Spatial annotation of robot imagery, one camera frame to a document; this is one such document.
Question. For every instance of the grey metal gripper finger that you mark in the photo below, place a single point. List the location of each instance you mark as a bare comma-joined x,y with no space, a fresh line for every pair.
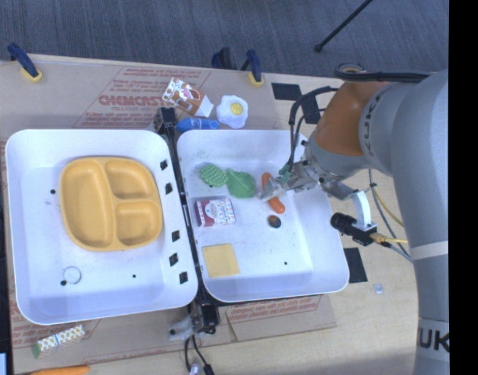
267,194
279,185

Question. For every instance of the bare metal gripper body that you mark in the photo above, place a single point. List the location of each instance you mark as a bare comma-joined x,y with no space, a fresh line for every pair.
305,178

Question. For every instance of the orange sausage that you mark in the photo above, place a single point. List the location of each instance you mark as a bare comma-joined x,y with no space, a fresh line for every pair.
278,206

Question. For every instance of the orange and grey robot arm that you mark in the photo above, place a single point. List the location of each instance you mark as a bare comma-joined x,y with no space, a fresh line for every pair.
414,139

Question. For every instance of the green lettuce leaf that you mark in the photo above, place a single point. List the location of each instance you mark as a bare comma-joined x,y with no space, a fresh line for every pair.
241,184

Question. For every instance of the small dark brown ball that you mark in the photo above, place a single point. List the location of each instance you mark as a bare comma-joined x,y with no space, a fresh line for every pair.
274,221

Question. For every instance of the red and white carton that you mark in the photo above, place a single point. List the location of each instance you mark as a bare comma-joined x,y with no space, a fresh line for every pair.
215,212

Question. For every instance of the green dotted round biscuit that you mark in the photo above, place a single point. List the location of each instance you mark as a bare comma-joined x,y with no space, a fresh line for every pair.
213,175

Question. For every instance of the white plastic tray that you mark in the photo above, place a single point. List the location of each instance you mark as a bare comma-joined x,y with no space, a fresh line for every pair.
270,256
106,287

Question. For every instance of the yellow cheese slice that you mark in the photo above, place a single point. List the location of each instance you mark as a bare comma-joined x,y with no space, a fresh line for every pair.
220,261

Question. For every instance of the white fried egg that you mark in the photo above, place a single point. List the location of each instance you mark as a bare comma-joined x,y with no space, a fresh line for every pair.
233,111

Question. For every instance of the blue bottle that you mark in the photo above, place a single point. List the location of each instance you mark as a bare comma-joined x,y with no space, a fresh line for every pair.
196,124

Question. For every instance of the white and brown milk carton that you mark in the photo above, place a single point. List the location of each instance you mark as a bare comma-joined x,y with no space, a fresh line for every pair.
188,97

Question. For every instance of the black tripod leg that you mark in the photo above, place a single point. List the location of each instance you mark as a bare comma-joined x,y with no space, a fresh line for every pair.
352,15

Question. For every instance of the yellow divided plate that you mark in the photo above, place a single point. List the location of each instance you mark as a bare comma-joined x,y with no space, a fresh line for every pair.
86,205

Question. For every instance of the brown cardboard board, red print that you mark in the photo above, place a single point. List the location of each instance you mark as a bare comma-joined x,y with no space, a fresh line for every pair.
67,104

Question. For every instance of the white orange green patterned carton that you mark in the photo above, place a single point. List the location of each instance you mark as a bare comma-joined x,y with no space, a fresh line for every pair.
59,341

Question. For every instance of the black cylinder on white bracket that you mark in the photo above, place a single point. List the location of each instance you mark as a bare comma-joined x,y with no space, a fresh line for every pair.
354,227

